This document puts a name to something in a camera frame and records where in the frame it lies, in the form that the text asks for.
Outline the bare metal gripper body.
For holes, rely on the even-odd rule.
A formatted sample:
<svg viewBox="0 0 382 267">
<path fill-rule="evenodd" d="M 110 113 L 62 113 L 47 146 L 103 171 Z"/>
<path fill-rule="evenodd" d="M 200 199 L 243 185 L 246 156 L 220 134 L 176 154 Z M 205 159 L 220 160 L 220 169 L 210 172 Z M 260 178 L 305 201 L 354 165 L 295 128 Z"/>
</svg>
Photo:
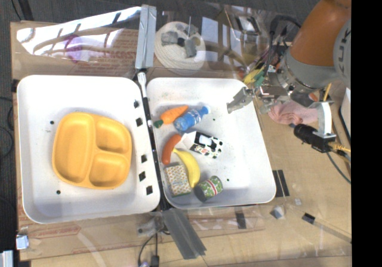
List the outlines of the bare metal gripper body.
<svg viewBox="0 0 382 267">
<path fill-rule="evenodd" d="M 290 100 L 299 85 L 299 81 L 288 72 L 267 72 L 255 93 L 263 100 L 285 102 Z"/>
</svg>

